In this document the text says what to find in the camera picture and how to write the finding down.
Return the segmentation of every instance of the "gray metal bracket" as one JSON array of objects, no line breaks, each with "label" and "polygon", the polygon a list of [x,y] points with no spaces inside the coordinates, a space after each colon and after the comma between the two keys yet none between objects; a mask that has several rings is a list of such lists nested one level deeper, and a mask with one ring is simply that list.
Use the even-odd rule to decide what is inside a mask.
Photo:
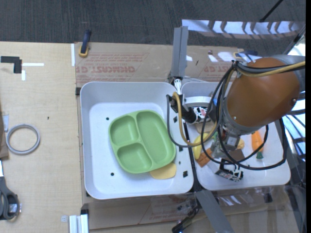
[{"label": "gray metal bracket", "polygon": [[214,195],[209,190],[201,190],[194,193],[199,200],[212,227],[217,233],[234,233],[230,223],[222,212]]},{"label": "gray metal bracket", "polygon": [[88,214],[69,216],[69,233],[88,233]]},{"label": "gray metal bracket", "polygon": [[187,67],[188,26],[174,28],[173,58],[170,77],[184,77]]}]

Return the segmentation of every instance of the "cable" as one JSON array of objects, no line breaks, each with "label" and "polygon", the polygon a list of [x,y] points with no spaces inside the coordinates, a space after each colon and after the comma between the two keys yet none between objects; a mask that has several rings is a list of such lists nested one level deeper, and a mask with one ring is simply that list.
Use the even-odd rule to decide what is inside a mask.
[{"label": "cable", "polygon": [[169,135],[169,138],[176,146],[179,146],[181,148],[189,148],[189,145],[181,145],[181,144],[177,143],[171,135],[171,130],[170,130],[170,95],[166,95],[166,101],[167,101],[166,124],[167,124],[167,133]]},{"label": "cable", "polygon": [[[281,124],[281,129],[282,129],[282,140],[284,141],[284,124],[283,124],[283,120],[280,119],[280,124]],[[237,162],[234,158],[231,157],[231,155],[228,153],[228,151],[226,150],[225,146],[224,146],[224,143],[221,139],[221,137],[219,137],[219,142],[220,142],[220,145],[222,146],[223,150],[224,150],[224,153],[226,154],[226,156],[236,165],[238,165],[239,167],[243,167],[245,169],[248,169],[248,170],[257,170],[257,171],[260,171],[260,170],[268,170],[268,169],[272,169],[272,168],[275,168],[277,166],[280,166],[282,165],[283,163],[285,163],[286,161],[286,157],[287,157],[287,151],[285,149],[283,149],[283,158],[281,161],[279,161],[278,163],[274,164],[274,165],[271,165],[271,166],[265,166],[265,167],[251,167],[251,166],[245,166],[243,164],[241,164],[240,162]]]},{"label": "cable", "polygon": [[[185,135],[184,135],[184,132],[183,132],[183,128],[182,128],[182,121],[181,121],[181,118],[182,118],[182,115],[181,115],[181,103],[180,103],[180,99],[179,99],[179,95],[174,92],[173,93],[173,98],[176,100],[177,102],[177,107],[178,107],[178,123],[179,123],[179,131],[180,131],[180,134],[181,134],[181,137],[183,138],[184,142],[188,145],[188,146],[191,146],[191,147],[196,147],[196,146],[199,146],[201,145],[201,142],[200,143],[191,143],[189,142]],[[208,134],[208,136],[206,136],[204,139],[203,139],[203,142],[206,142],[206,140],[208,139],[208,137],[210,136],[210,134]]]},{"label": "cable", "polygon": [[[222,98],[225,94],[225,90],[227,88],[227,85],[229,83],[229,80],[230,78],[228,77],[231,77],[232,76],[232,73],[234,71],[234,68],[233,68],[233,62],[232,62],[232,66],[231,68],[225,73],[225,75],[221,78],[221,80],[219,81],[216,89],[214,90],[214,93],[211,97],[211,101],[214,100],[218,90],[219,90],[219,87],[222,85],[222,89],[221,91],[224,91],[224,92],[219,92],[218,94],[218,99],[217,99],[217,105],[216,105],[216,121],[217,121],[217,129],[219,128],[219,125],[220,125],[220,121],[221,121],[221,117],[222,117],[222,113],[220,113],[220,116],[217,116],[220,112],[220,109],[221,109],[221,105],[220,105],[220,101],[223,101]],[[203,138],[203,134],[204,134],[204,127],[205,127],[205,123],[206,123],[206,119],[207,119],[207,113],[205,114],[205,117],[204,117],[204,121],[203,121],[203,126],[202,126],[202,131],[201,131],[201,141],[202,141],[202,138]],[[222,164],[221,162],[219,161],[216,161],[214,158],[212,158],[206,151],[205,149],[205,146],[204,144],[202,143],[201,144],[201,147],[202,147],[202,150],[204,152],[204,154],[207,156],[207,158],[209,158],[211,161],[217,163],[217,164]],[[232,162],[228,161],[228,160],[225,160],[224,162],[224,165],[234,165]]]},{"label": "cable", "polygon": [[[221,105],[222,105],[222,101],[223,101],[223,98],[224,98],[224,94],[226,92],[226,88],[227,88],[227,85],[230,81],[230,78],[232,76],[232,73],[233,73],[233,70],[228,70],[228,72],[224,75],[224,79],[221,80],[221,82],[223,82],[223,85],[222,85],[222,89],[221,89],[221,92],[219,93],[218,95],[218,99],[217,99],[217,108],[216,108],[216,120],[217,121],[221,121],[221,116],[222,116],[222,113],[221,113]],[[222,142],[221,140],[221,132],[220,132],[220,127],[217,128],[218,129],[218,137],[219,137],[219,140]],[[204,147],[204,144],[202,144],[202,150],[203,152],[205,153],[205,155],[210,159],[212,160],[213,162],[215,163],[218,163],[218,164],[222,164],[222,165],[238,165],[238,166],[241,166],[240,165],[240,162],[243,162],[247,159],[249,159],[250,157],[254,156],[257,152],[259,152],[259,150],[264,146],[264,144],[266,143],[267,141],[267,138],[268,138],[268,130],[269,130],[269,127],[268,125],[266,125],[266,133],[265,133],[265,136],[264,136],[264,141],[263,141],[263,144],[261,144],[254,152],[252,152],[250,155],[248,155],[247,157],[239,160],[239,161],[236,161],[234,160],[234,162],[231,162],[231,161],[228,161],[228,160],[225,160],[225,162],[221,163],[219,161],[216,161],[214,160],[212,157],[209,156],[209,154],[206,152],[205,150],[205,147]]]},{"label": "cable", "polygon": [[[25,151],[20,151],[20,150],[14,149],[11,146],[11,144],[10,144],[10,137],[11,137],[13,132],[15,132],[18,129],[23,129],[23,128],[32,130],[36,134],[37,141],[30,149],[25,150]],[[8,131],[8,134],[6,135],[6,144],[8,145],[9,150],[12,153],[18,154],[18,155],[25,155],[25,154],[33,152],[38,147],[39,143],[40,143],[39,131],[38,131],[38,129],[35,126],[30,125],[30,124],[18,124],[18,125],[15,125],[14,127],[10,128],[10,130]]]},{"label": "cable", "polygon": [[296,64],[286,65],[286,66],[281,66],[281,67],[254,68],[254,67],[244,66],[240,62],[237,62],[236,67],[237,67],[237,70],[245,76],[264,77],[264,76],[273,75],[277,73],[293,71],[294,69],[303,67],[305,65],[306,65],[306,61],[302,61]]}]

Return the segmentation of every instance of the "wire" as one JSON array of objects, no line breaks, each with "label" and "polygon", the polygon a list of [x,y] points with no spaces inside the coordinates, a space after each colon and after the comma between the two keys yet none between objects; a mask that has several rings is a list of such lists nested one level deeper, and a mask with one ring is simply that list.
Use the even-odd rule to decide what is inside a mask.
[{"label": "wire", "polygon": [[[213,95],[212,95],[212,97],[211,97],[211,101],[214,101],[214,98],[215,98],[215,96],[216,96],[216,94],[217,94],[217,92],[218,92],[220,86],[222,86],[222,89],[221,89],[222,92],[220,92],[220,93],[218,94],[217,105],[216,105],[217,129],[219,128],[220,121],[221,121],[221,119],[222,119],[222,113],[220,113],[220,116],[217,116],[217,115],[219,114],[219,112],[220,112],[220,109],[221,109],[221,104],[222,104],[222,103],[220,103],[220,101],[222,101],[222,98],[223,98],[223,96],[224,96],[224,94],[225,94],[225,90],[226,90],[227,85],[228,85],[228,83],[229,83],[228,80],[230,80],[230,78],[228,78],[228,77],[231,77],[233,71],[234,71],[234,68],[233,68],[233,62],[232,62],[231,68],[230,68],[230,69],[225,73],[225,75],[221,78],[221,80],[219,81],[219,83],[218,83],[218,85],[217,85],[216,89],[214,90],[214,93],[213,93]],[[202,141],[203,134],[204,134],[204,127],[205,127],[205,124],[206,124],[206,119],[207,119],[207,113],[205,114],[204,121],[203,121],[203,126],[202,126],[202,131],[201,131],[201,141]],[[201,147],[202,147],[202,150],[203,150],[204,154],[207,156],[207,158],[209,158],[211,161],[213,161],[213,162],[215,162],[215,163],[217,163],[217,164],[222,164],[221,162],[216,161],[214,158],[212,158],[212,157],[207,153],[207,151],[206,151],[205,146],[204,146],[203,143],[201,144]],[[228,160],[225,160],[224,165],[234,165],[234,164],[233,164],[232,162],[228,161]]]},{"label": "wire", "polygon": [[[179,131],[180,131],[180,134],[181,134],[181,137],[183,138],[184,142],[188,145],[188,146],[191,146],[191,147],[196,147],[196,146],[199,146],[201,145],[201,142],[199,143],[191,143],[189,142],[185,135],[184,135],[184,132],[183,132],[183,128],[182,128],[182,121],[181,121],[181,118],[182,118],[182,115],[181,115],[181,103],[180,103],[180,99],[179,99],[179,95],[174,92],[173,93],[173,98],[176,100],[177,102],[177,107],[178,107],[178,123],[179,123]],[[216,129],[216,123],[214,124],[213,128],[212,128],[212,131]],[[203,139],[203,142],[206,142],[208,137],[210,136],[210,134],[208,134],[204,139]]]},{"label": "wire", "polygon": [[[281,129],[282,129],[282,140],[284,142],[284,124],[283,124],[283,120],[280,119],[280,124],[281,124]],[[265,166],[265,167],[251,167],[251,166],[245,166],[243,164],[241,164],[240,162],[237,162],[234,158],[231,157],[231,155],[228,153],[228,151],[226,150],[225,146],[224,146],[224,143],[221,139],[221,137],[219,137],[219,142],[220,142],[220,145],[222,146],[223,150],[224,150],[224,153],[226,154],[226,156],[236,165],[238,165],[239,167],[243,167],[245,169],[248,169],[248,170],[256,170],[256,171],[260,171],[260,170],[268,170],[268,169],[272,169],[272,168],[275,168],[277,166],[280,166],[282,165],[283,163],[285,163],[286,161],[286,157],[287,157],[287,151],[283,148],[283,157],[282,157],[282,160],[279,161],[278,163],[274,164],[274,165],[271,165],[271,166]]]},{"label": "wire", "polygon": [[[233,70],[232,70],[232,69],[233,69],[233,66],[231,66],[231,69],[228,70],[228,72],[224,75],[224,78],[223,78],[223,79],[220,81],[220,83],[219,83],[219,84],[223,83],[223,85],[222,85],[221,92],[219,93],[218,99],[217,99],[217,108],[216,108],[216,120],[217,120],[217,121],[220,121],[220,120],[221,120],[221,116],[222,116],[222,113],[220,113],[220,112],[221,112],[221,105],[222,105],[222,101],[223,101],[223,96],[224,96],[224,94],[225,94],[225,92],[226,92],[227,85],[228,85],[228,83],[229,83],[229,81],[230,81],[230,78],[231,78],[231,76],[232,76],[232,74],[233,74]],[[217,91],[218,91],[218,89],[216,89],[216,90],[214,91],[213,96],[216,95]],[[217,130],[218,130],[218,137],[219,137],[220,143],[222,143],[221,145],[222,145],[222,148],[223,148],[223,150],[224,150],[224,153],[228,156],[229,153],[228,153],[228,151],[225,149],[225,146],[224,146],[224,144],[223,144],[223,142],[222,142],[222,139],[221,139],[220,127],[218,127]],[[244,167],[245,169],[252,169],[252,170],[255,170],[255,168],[257,168],[257,167],[249,167],[249,166],[242,165],[242,164],[240,164],[240,163],[243,162],[243,161],[245,161],[245,160],[247,160],[247,159],[249,159],[250,157],[254,156],[257,152],[259,152],[259,150],[264,146],[264,144],[265,144],[266,141],[267,141],[267,138],[268,138],[268,130],[269,130],[269,127],[268,127],[268,125],[266,125],[266,133],[265,133],[265,136],[264,136],[264,141],[263,141],[263,143],[262,143],[253,153],[251,153],[250,155],[248,155],[247,157],[245,157],[245,158],[243,158],[243,159],[241,159],[241,160],[239,160],[239,161],[234,160],[234,159],[231,157],[231,155],[229,155],[229,156],[230,156],[229,159],[230,159],[231,161],[225,160],[225,162],[221,163],[221,162],[216,161],[215,159],[213,159],[212,157],[209,156],[209,154],[208,154],[208,153],[206,152],[206,150],[205,150],[204,144],[202,144],[202,150],[203,150],[203,152],[205,153],[205,155],[206,155],[211,161],[213,161],[213,162],[215,162],[215,163],[222,164],[222,165],[238,165],[239,167]]]},{"label": "wire", "polygon": [[176,146],[179,146],[181,148],[189,148],[189,145],[181,145],[179,143],[177,143],[172,135],[171,135],[171,130],[170,130],[170,95],[166,95],[166,101],[167,101],[167,111],[166,111],[166,114],[167,114],[167,118],[166,118],[166,124],[167,124],[167,133],[169,135],[169,138],[170,140],[176,145]]},{"label": "wire", "polygon": [[264,76],[273,75],[277,73],[293,71],[294,69],[303,67],[305,65],[306,65],[306,61],[302,61],[296,64],[286,65],[286,66],[281,66],[281,67],[254,68],[254,67],[244,66],[240,62],[237,62],[236,67],[237,67],[237,70],[245,76],[264,77]]}]

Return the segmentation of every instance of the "white tape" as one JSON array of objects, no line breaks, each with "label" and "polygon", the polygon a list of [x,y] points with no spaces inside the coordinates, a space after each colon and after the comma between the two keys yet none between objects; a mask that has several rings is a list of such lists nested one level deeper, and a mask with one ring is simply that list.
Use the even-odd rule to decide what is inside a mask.
[{"label": "white tape", "polygon": [[23,63],[23,67],[44,67],[44,63]]},{"label": "white tape", "polygon": [[75,66],[75,57],[74,57],[74,44],[71,44],[71,65]]},{"label": "white tape", "polygon": [[26,71],[25,71],[25,70],[22,70],[22,71],[21,71],[21,80],[22,80],[22,81],[25,81],[25,80],[26,80]]},{"label": "white tape", "polygon": [[9,115],[2,115],[2,120],[3,120],[4,132],[7,133],[9,130]]}]

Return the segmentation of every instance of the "orange carrot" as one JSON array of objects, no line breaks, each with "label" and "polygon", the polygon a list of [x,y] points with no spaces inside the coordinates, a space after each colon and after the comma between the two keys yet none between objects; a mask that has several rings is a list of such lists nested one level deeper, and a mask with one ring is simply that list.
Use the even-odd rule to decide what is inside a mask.
[{"label": "orange carrot", "polygon": [[[263,141],[261,139],[261,135],[259,133],[259,131],[255,131],[254,133],[252,133],[252,148],[253,151],[255,151],[256,149],[258,149],[260,147],[260,145],[263,144]],[[263,146],[262,148],[259,150],[259,152],[257,152],[257,159],[262,159],[262,152],[263,151]]]}]

